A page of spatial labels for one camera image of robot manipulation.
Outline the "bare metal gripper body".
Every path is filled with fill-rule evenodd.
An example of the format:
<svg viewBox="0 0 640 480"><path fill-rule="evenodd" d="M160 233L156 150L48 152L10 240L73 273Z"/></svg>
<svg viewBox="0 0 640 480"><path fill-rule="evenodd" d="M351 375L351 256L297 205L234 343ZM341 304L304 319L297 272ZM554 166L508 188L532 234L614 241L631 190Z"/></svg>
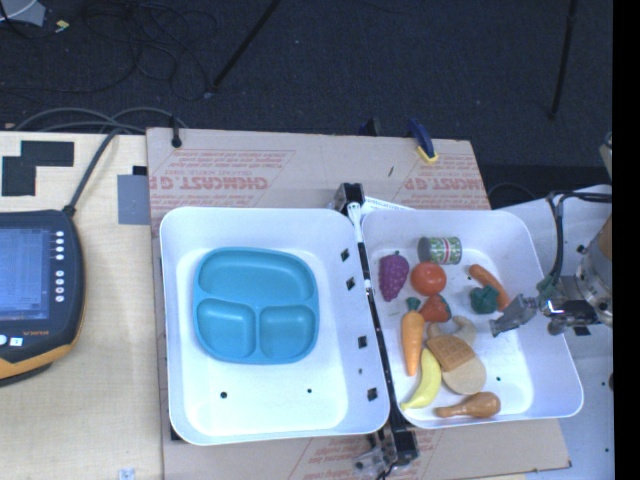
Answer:
<svg viewBox="0 0 640 480"><path fill-rule="evenodd" d="M539 309L550 327L613 326L611 267L579 266L568 276L554 268L537 289Z"/></svg>

